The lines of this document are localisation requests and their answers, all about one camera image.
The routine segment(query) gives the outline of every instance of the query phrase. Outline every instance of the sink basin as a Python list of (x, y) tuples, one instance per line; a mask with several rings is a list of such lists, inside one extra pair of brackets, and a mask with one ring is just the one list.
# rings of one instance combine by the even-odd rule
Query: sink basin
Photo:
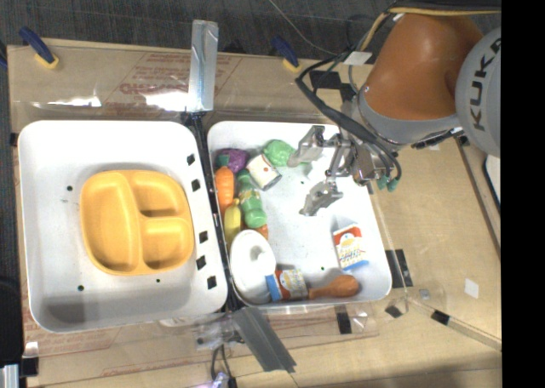
[(227, 280), (189, 129), (44, 120), (21, 130), (18, 148), (29, 306), (42, 328), (110, 328), (223, 306)]

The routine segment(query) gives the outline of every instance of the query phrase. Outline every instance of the plastic sheet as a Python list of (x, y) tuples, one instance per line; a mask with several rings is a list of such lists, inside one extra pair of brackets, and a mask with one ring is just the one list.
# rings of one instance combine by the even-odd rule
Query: plastic sheet
[[(30, 48), (9, 48), (14, 133), (43, 119), (183, 122), (191, 51), (46, 42), (60, 60), (52, 71), (34, 63)], [(301, 63), (309, 66), (311, 61)], [(347, 83), (345, 66), (337, 70)], [(363, 83), (369, 70), (369, 66), (358, 69), (356, 75), (361, 77), (356, 82)], [(280, 59), (218, 54), (214, 110), (203, 115), (204, 130), (209, 132), (222, 121), (327, 123), (296, 87), (295, 77)], [(339, 106), (340, 91), (325, 89), (322, 99)], [(406, 183), (395, 194), (379, 190), (370, 194), (392, 289), (373, 301), (262, 308), (289, 350), (377, 337), (412, 308), (426, 319), (434, 316), (447, 325), (450, 320), (457, 332), (484, 344), (501, 344), (499, 259), (457, 145), (451, 141), (431, 150), (409, 149), (402, 152), (402, 159)], [(16, 153), (14, 162), (18, 162)], [(18, 167), (15, 179), (19, 181)], [(21, 220), (19, 226), (22, 236)], [(225, 267), (229, 276), (228, 264)], [(233, 287), (232, 279), (227, 280)], [(41, 329), (32, 319), (26, 283), (23, 294), (26, 341), (39, 344), (41, 357), (70, 369), (58, 374), (46, 364), (37, 379), (42, 385), (192, 363), (208, 365), (220, 343), (227, 346), (230, 357), (251, 354), (238, 342), (226, 308), (206, 317), (145, 320), (58, 335)], [(236, 301), (245, 305), (239, 298)], [(151, 357), (145, 350), (157, 353)]]

